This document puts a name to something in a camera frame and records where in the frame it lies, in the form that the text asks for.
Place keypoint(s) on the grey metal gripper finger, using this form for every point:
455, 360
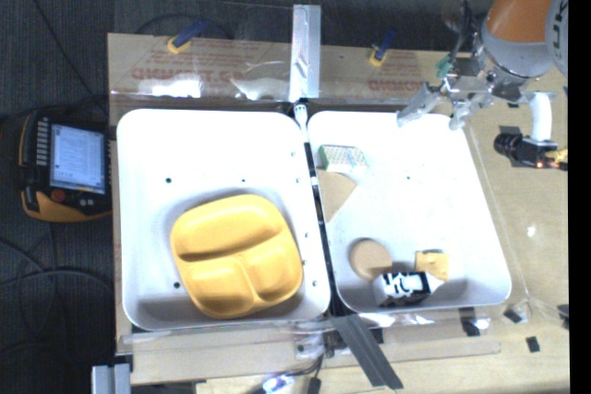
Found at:
418, 106
458, 117

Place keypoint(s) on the brown cardboard board, red print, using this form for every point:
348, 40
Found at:
531, 207

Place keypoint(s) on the white and black carton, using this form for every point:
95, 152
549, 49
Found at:
404, 288

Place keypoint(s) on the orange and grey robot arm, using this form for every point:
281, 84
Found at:
522, 0

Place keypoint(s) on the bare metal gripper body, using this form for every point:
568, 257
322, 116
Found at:
475, 87

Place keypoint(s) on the round brown biscuit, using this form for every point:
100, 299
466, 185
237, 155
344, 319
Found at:
368, 257

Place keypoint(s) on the white plastic tray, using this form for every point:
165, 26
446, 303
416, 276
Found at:
152, 143
434, 198

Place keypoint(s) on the yellow divided plate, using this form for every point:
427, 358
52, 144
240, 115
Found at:
235, 254

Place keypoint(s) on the brown triangular toy slice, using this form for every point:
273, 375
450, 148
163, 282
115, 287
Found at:
334, 191

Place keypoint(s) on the green and white packet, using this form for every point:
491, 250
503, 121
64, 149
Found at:
344, 158

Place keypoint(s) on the yellow cheese slice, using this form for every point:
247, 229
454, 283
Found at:
433, 265

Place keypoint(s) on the black cylinder on white bracket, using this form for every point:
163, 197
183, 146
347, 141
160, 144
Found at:
540, 115

